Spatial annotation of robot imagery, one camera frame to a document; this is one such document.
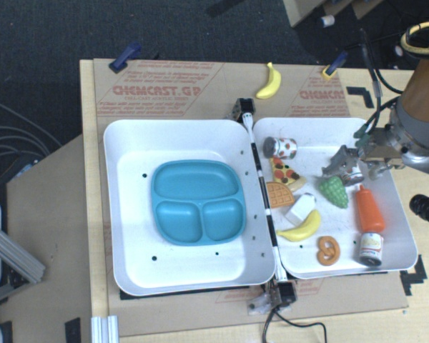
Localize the black block with thin wires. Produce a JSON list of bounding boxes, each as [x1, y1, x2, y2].
[[270, 280, 297, 307], [231, 97, 256, 121]]

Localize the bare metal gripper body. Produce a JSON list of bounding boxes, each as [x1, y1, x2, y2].
[[357, 126, 429, 174]]

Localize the orange bottle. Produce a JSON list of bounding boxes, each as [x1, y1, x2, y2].
[[355, 184, 386, 234]]

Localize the yellow banana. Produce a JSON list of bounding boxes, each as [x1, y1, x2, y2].
[[275, 209, 322, 243], [255, 61, 282, 101]]

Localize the white can with red fruit print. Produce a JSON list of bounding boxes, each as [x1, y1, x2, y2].
[[262, 136, 298, 159]]

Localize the brown cardboard board, red print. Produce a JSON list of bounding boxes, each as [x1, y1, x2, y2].
[[92, 58, 410, 337]]

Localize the brown toy waffle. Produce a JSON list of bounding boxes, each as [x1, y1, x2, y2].
[[265, 181, 296, 209]]

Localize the brown toy pretzel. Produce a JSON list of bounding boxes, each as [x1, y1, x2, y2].
[[316, 235, 341, 267]]

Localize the small can with yellow label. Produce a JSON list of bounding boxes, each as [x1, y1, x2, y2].
[[358, 232, 385, 268]]

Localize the white toy carton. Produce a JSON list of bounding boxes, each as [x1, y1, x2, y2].
[[285, 192, 317, 227]]

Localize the white plastic tray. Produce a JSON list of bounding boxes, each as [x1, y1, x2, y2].
[[102, 119, 277, 297], [252, 116, 419, 280]]

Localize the green toy grapes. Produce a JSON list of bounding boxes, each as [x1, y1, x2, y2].
[[318, 175, 350, 210]]

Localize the thin black and white rod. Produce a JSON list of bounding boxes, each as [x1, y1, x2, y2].
[[242, 111, 289, 282]]

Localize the blue divided plate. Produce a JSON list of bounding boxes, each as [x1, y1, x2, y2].
[[150, 159, 247, 247]]

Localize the toy pizza slice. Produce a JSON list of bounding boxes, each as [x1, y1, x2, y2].
[[268, 156, 307, 194]]

